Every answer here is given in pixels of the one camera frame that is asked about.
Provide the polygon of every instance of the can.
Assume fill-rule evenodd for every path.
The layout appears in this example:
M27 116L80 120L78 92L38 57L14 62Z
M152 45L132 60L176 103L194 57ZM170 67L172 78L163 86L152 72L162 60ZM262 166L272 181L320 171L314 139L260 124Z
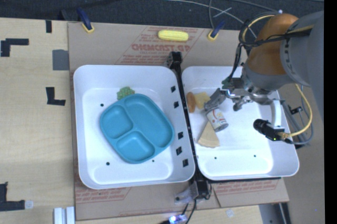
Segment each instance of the can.
M214 131L220 131L228 127L227 120L225 119L222 111L218 107L209 110L206 113L206 117L211 123Z

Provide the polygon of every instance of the blue plate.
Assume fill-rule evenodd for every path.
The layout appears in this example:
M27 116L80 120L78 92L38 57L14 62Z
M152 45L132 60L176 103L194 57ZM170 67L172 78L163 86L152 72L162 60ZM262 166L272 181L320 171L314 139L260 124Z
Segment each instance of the blue plate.
M100 118L101 130L122 159L145 162L174 139L171 122L147 96L132 94L110 105Z

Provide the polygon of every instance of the blue and yellow clamp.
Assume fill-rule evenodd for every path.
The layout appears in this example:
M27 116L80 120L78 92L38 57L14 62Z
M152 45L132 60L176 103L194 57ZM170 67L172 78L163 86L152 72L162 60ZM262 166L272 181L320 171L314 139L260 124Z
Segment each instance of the blue and yellow clamp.
M225 25L225 21L222 20L214 30L211 30L210 33L207 35L208 40L214 41L217 39L217 36L219 35L219 30L223 29Z
M81 21L83 22L82 23L82 26L84 28L84 30L87 32L87 33L92 33L95 28L93 25L91 25L91 22L90 22L90 19L89 17L87 16L87 14L83 11L82 8L78 7L76 9L77 11L77 14L78 16L80 17Z

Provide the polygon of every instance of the white tray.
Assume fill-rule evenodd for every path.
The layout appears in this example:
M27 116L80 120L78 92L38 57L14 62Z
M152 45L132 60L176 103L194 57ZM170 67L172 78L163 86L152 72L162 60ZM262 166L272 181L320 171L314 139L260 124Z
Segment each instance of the white tray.
M240 77L238 68L234 77ZM232 71L232 67L188 67L182 74L184 91L207 92L211 96L221 81ZM271 98L278 98L276 92ZM220 146L207 148L198 140L207 118L196 108L189 113L197 162L201 173L211 180L237 180L286 177L294 175L299 168L299 160L293 145L282 141L270 141L253 128L256 119L271 121L270 106L248 103L234 112L233 102L226 99L220 106L229 126L217 133ZM282 111L282 126L289 131Z
M130 86L154 101L172 123L173 143L141 164L123 161L100 129L100 115ZM78 169L89 188L104 189L189 180L195 172L174 73L162 66L85 65L74 74Z

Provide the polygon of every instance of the cardboard box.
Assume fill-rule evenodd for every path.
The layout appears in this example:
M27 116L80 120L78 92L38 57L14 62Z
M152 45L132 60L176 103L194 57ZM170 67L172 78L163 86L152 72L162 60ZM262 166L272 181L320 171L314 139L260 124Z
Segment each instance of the cardboard box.
M185 190L188 182L106 190L89 189L83 185L77 167L73 75L77 68L87 64L163 65L171 51L182 53L182 69L232 66L238 32L222 30L217 40L211 42L207 39L210 30L202 28L101 23L95 23L94 27L95 31L88 34L81 23L68 24L76 219L181 212L185 205L175 204L174 195ZM189 39L184 43L160 40L157 37L160 29L183 30L188 32ZM242 61L245 61L245 55L242 55ZM199 202L197 210L289 200L283 179L231 181L212 184L212 187L211 198Z

